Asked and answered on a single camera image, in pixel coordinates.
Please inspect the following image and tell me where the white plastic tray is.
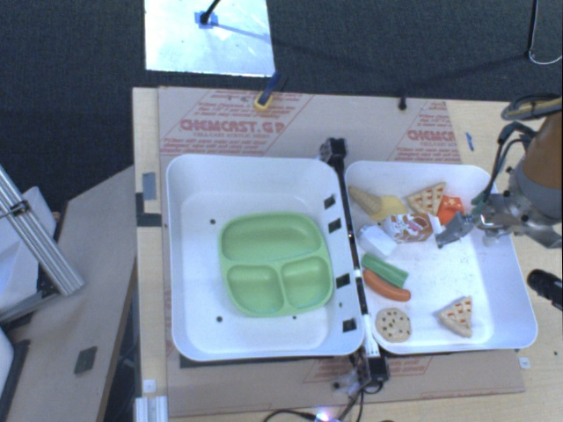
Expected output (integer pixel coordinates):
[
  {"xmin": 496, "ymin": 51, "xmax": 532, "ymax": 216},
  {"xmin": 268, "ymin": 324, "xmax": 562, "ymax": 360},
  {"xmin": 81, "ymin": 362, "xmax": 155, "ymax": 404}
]
[
  {"xmin": 344, "ymin": 160, "xmax": 539, "ymax": 355},
  {"xmin": 165, "ymin": 153, "xmax": 367, "ymax": 362}
]

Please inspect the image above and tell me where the tan lattice pie slice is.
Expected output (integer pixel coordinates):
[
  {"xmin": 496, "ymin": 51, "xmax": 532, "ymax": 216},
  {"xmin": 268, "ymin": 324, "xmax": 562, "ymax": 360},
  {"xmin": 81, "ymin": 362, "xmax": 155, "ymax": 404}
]
[{"xmin": 406, "ymin": 182, "xmax": 447, "ymax": 216}]

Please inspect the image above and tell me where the orange sausage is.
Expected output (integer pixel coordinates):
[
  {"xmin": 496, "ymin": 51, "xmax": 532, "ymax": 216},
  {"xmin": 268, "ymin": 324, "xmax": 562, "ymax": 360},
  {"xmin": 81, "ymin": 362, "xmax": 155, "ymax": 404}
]
[{"xmin": 362, "ymin": 269, "xmax": 413, "ymax": 303}]

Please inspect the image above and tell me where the black cylinder on white bracket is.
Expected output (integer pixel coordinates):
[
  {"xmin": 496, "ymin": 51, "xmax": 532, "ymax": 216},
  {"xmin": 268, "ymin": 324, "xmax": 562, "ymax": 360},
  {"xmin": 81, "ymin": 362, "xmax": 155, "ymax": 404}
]
[{"xmin": 527, "ymin": 269, "xmax": 563, "ymax": 312}]

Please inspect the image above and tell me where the orange carton with star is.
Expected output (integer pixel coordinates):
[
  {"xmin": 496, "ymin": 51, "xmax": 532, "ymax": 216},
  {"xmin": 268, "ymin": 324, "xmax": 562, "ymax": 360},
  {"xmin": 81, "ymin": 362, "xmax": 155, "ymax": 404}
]
[{"xmin": 435, "ymin": 194, "xmax": 465, "ymax": 228}]

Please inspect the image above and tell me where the white plastic bottle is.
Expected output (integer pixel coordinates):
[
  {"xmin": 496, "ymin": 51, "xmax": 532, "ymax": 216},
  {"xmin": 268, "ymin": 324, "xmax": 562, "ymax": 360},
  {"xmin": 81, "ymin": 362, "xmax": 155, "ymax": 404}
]
[{"xmin": 357, "ymin": 223, "xmax": 398, "ymax": 258}]

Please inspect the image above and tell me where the pizza slice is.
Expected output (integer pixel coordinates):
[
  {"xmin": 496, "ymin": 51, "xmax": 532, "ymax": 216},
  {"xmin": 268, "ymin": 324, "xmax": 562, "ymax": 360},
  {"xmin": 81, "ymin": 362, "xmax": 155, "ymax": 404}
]
[{"xmin": 435, "ymin": 295, "xmax": 474, "ymax": 339}]

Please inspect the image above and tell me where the tan chocolate chip biscuit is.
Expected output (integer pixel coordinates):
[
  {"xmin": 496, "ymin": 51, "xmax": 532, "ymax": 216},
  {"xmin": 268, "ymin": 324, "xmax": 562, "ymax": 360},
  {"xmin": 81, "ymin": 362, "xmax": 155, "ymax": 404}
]
[{"xmin": 374, "ymin": 307, "xmax": 413, "ymax": 343}]

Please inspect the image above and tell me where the green divided plate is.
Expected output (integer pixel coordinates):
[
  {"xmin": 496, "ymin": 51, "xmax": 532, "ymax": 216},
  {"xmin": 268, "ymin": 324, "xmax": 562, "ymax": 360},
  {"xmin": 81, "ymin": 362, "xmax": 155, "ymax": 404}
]
[{"xmin": 217, "ymin": 211, "xmax": 336, "ymax": 317}]

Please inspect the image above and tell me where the brown and white carton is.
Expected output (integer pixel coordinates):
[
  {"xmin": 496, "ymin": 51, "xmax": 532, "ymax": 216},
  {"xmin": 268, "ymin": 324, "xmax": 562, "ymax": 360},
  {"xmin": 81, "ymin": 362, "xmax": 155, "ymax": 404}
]
[{"xmin": 382, "ymin": 212, "xmax": 435, "ymax": 244}]

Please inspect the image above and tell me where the green celery stick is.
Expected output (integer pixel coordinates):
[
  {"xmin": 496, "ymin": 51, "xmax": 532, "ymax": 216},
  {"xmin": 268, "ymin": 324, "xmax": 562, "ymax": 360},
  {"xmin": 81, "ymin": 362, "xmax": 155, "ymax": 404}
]
[{"xmin": 361, "ymin": 253, "xmax": 410, "ymax": 289}]

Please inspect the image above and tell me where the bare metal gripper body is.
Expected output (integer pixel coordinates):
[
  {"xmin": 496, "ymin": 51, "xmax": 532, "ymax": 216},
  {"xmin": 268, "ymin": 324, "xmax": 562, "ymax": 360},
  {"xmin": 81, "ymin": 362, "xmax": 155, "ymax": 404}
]
[{"xmin": 472, "ymin": 193, "xmax": 563, "ymax": 249}]

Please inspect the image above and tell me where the thin black and white rod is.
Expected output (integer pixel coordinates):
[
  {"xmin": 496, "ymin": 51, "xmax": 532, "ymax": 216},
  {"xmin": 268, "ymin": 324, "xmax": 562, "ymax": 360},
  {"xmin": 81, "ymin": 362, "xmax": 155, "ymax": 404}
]
[{"xmin": 334, "ymin": 159, "xmax": 380, "ymax": 356}]

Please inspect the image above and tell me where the brown cardboard board red print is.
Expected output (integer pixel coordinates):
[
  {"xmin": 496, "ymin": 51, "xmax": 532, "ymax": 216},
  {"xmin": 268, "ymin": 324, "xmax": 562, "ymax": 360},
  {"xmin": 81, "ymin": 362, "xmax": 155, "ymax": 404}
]
[{"xmin": 157, "ymin": 86, "xmax": 527, "ymax": 406}]

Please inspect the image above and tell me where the black block with thin wires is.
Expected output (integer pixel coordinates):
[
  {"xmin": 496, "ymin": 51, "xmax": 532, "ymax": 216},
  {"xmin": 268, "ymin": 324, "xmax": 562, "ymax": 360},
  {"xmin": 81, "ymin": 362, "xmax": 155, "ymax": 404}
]
[
  {"xmin": 318, "ymin": 137, "xmax": 349, "ymax": 164},
  {"xmin": 349, "ymin": 353, "xmax": 391, "ymax": 391}
]

